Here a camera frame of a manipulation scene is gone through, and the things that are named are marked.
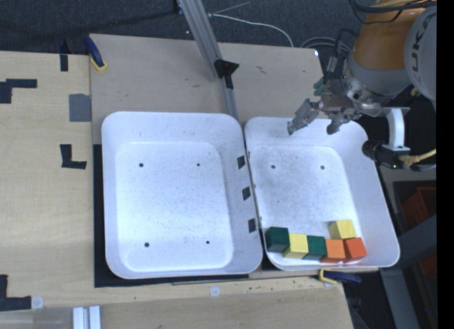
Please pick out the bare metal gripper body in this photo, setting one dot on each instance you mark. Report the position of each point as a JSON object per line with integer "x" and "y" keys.
{"x": 340, "y": 99}

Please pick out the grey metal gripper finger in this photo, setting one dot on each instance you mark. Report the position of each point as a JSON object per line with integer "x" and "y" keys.
{"x": 336, "y": 125}
{"x": 303, "y": 116}

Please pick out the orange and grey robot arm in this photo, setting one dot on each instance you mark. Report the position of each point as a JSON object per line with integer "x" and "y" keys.
{"x": 384, "y": 44}

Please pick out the white plastic tray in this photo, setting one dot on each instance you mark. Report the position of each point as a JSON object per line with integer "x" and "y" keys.
{"x": 301, "y": 193}
{"x": 170, "y": 200}

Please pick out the yellow cube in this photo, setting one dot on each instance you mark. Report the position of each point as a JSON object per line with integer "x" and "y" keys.
{"x": 298, "y": 244}
{"x": 342, "y": 229}

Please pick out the dark green cube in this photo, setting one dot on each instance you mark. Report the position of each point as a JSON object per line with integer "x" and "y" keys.
{"x": 316, "y": 246}
{"x": 278, "y": 237}

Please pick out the red orange cube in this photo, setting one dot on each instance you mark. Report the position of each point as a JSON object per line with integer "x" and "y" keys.
{"x": 355, "y": 247}

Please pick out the black cylinder on white bracket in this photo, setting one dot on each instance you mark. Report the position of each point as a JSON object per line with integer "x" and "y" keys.
{"x": 396, "y": 125}

